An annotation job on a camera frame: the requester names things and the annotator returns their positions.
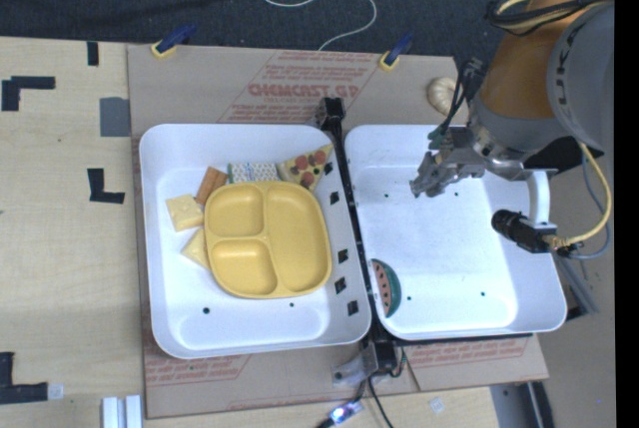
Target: black tape marking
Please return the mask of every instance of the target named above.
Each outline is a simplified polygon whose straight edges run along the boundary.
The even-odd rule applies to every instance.
[[[11,77],[2,81],[2,111],[16,112],[20,109],[20,90],[22,89],[55,89],[55,77]]]
[[[125,193],[104,192],[103,169],[88,169],[87,174],[89,175],[89,187],[91,188],[89,201],[95,201],[97,203],[113,203],[116,205],[121,205],[124,202]]]
[[[11,81],[2,81],[2,110],[15,112],[20,108],[20,88]]]
[[[348,310],[348,316],[353,316],[354,314],[356,314],[357,312],[359,312],[359,306],[357,305],[357,301],[356,300],[351,300],[347,305],[346,308]]]
[[[49,399],[49,384],[14,384],[13,352],[0,352],[0,405],[29,403]]]
[[[340,277],[336,282],[335,282],[335,293],[337,295],[339,295],[340,293],[342,293],[344,290],[346,289],[346,278],[345,277]]]
[[[100,99],[100,136],[129,137],[131,135],[131,113],[129,101],[123,98]]]
[[[20,89],[55,89],[55,77],[11,77],[14,86]]]
[[[87,42],[87,64],[89,66],[100,65],[100,49],[97,41]]]

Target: metal bracket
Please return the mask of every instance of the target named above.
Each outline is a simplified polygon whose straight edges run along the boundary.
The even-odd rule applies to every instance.
[[[332,385],[355,387],[378,369],[375,347],[369,344],[354,359],[332,367]]]
[[[553,175],[552,170],[536,170],[532,171],[526,179],[528,191],[530,194],[530,208],[528,214],[528,223],[532,227],[554,226],[550,220],[550,184],[548,177]]]
[[[552,410],[541,382],[490,387],[499,426],[553,428]]]
[[[142,428],[142,401],[139,395],[102,398],[102,428]]]

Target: wooden table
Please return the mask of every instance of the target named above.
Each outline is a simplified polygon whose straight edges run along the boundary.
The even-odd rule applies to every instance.
[[[0,351],[13,381],[64,386],[64,397],[1,405],[0,426],[100,426],[107,396],[143,395],[131,140],[101,138],[100,100],[128,98],[126,48],[0,38],[0,78],[54,76],[55,90],[21,90],[0,112]],[[104,169],[119,204],[89,202],[87,170]],[[445,406],[436,413],[438,398]],[[383,426],[374,403],[348,426]],[[487,387],[383,397],[397,427],[495,428]],[[335,404],[309,404],[145,421],[169,426],[317,426]]]

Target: black cable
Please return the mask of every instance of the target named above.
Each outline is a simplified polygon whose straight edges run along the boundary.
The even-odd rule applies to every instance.
[[[379,413],[381,414],[381,417],[383,417],[383,420],[386,422],[386,425],[388,426],[388,428],[392,428],[392,423],[390,423],[390,420],[386,416],[386,413],[383,410],[383,407],[381,406],[379,398],[377,398],[375,389],[372,386],[372,375],[368,377],[368,389],[370,389],[370,394],[372,394],[372,397],[375,400],[375,403],[377,404],[377,408],[379,409]]]
[[[496,3],[491,4],[486,12],[485,18],[492,26],[509,32],[514,36],[526,36],[543,25],[566,18],[567,16],[580,11],[591,4],[614,0],[569,0],[544,8],[526,10],[513,14],[502,13],[501,8],[509,1],[511,0],[499,0]],[[531,27],[524,31],[517,32],[509,29],[509,27],[525,24],[526,22],[531,22],[539,18],[542,20],[536,24],[531,23]]]
[[[468,59],[461,64],[459,75],[455,82],[455,89],[452,94],[452,101],[450,102],[450,110],[444,121],[429,135],[431,139],[434,139],[436,135],[439,135],[440,139],[443,137],[455,114],[457,114],[457,111],[463,105],[463,101],[466,99],[469,100],[469,97],[466,97],[464,82],[470,83],[474,73],[476,73],[476,68],[469,69],[469,66],[473,64],[476,64],[475,59]]]
[[[403,348],[401,348],[401,358],[399,360],[399,366],[397,367],[397,371],[390,371],[388,374],[392,377],[392,378],[397,378],[398,376],[401,375],[401,372],[403,371],[403,367],[406,364],[406,352]]]
[[[363,396],[363,393],[365,390],[366,390],[366,380],[364,379],[361,382],[359,382],[359,385],[357,386],[357,392],[355,396],[350,401],[348,401],[348,404],[357,403]],[[330,426],[335,426],[335,422],[330,417],[328,417],[322,423],[320,423],[317,428],[329,428]]]

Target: yellow cable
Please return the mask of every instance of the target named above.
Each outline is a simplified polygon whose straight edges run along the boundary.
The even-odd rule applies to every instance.
[[[571,238],[565,238],[565,237],[561,237],[554,234],[546,236],[544,240],[552,248],[555,248],[555,249],[559,247],[567,247],[569,245],[572,245],[573,243],[577,243],[578,241],[583,241],[594,236],[606,225],[606,223],[608,222],[608,219],[610,218],[610,214],[612,212],[612,194],[610,192],[610,186],[608,185],[608,182],[606,181],[606,177],[604,177],[603,173],[601,172],[601,169],[599,168],[599,165],[595,162],[594,158],[592,157],[592,154],[590,153],[590,150],[588,150],[588,147],[584,145],[583,143],[577,143],[577,144],[579,145],[579,148],[581,148],[582,153],[588,159],[588,162],[590,162],[592,169],[595,170],[595,173],[597,174],[597,178],[601,182],[601,185],[606,195],[606,207],[605,207],[603,215],[601,216],[601,220],[597,223],[597,225],[593,229],[591,229],[590,231],[584,234],[573,236]]]

